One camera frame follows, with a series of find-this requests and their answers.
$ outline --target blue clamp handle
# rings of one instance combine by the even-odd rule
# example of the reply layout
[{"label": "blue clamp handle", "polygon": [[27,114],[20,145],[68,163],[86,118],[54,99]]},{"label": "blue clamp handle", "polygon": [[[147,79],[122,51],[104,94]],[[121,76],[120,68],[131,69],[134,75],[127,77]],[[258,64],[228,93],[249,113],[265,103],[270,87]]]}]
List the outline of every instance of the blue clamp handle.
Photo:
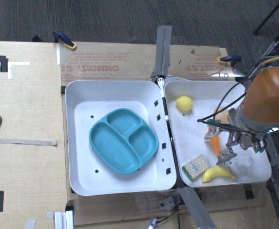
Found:
[{"label": "blue clamp handle", "polygon": [[52,34],[57,37],[57,38],[60,38],[65,44],[73,47],[74,46],[74,43],[72,42],[72,40],[69,39],[68,36],[66,36],[63,32],[61,31],[58,31],[58,30],[54,30],[52,32]]},{"label": "blue clamp handle", "polygon": [[230,55],[230,56],[220,58],[220,61],[223,61],[223,62],[240,62],[241,60],[242,60],[242,57],[239,55]]}]

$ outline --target carrot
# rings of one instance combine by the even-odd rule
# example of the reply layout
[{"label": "carrot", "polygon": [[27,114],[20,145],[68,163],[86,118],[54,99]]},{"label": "carrot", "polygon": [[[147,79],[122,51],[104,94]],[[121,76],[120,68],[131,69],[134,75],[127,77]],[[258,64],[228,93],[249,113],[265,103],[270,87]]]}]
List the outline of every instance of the carrot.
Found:
[{"label": "carrot", "polygon": [[219,136],[215,136],[209,139],[211,142],[211,145],[216,153],[217,156],[220,154],[220,139]]}]

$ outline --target yellow ball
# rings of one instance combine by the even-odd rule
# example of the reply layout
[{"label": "yellow ball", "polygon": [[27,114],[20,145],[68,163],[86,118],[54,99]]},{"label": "yellow ball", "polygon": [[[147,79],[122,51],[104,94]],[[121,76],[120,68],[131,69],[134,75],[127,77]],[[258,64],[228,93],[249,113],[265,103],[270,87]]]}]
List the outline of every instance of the yellow ball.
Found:
[{"label": "yellow ball", "polygon": [[190,97],[181,96],[176,100],[176,105],[180,110],[188,111],[192,109],[193,103]]}]

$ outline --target gray floor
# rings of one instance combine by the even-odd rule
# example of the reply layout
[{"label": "gray floor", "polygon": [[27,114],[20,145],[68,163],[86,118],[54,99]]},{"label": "gray floor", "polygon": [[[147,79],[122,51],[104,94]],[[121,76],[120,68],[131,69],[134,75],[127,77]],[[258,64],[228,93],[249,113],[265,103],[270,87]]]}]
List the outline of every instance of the gray floor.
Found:
[{"label": "gray floor", "polygon": [[[158,25],[172,25],[171,44],[219,46],[242,61],[243,73],[260,60],[279,33],[279,0],[0,0],[0,41],[30,42],[52,31],[75,42],[156,44]],[[279,135],[273,135],[279,146]],[[279,201],[272,193],[279,217]]]}]

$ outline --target yellow banana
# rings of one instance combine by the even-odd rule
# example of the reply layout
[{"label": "yellow banana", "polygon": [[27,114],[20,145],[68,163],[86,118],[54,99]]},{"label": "yellow banana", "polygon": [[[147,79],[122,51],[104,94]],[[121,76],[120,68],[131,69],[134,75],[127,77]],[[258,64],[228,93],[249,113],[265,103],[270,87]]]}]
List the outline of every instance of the yellow banana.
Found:
[{"label": "yellow banana", "polygon": [[236,176],[233,175],[230,170],[225,166],[213,166],[208,168],[202,175],[202,182],[208,182],[215,177],[231,177],[236,179]]}]

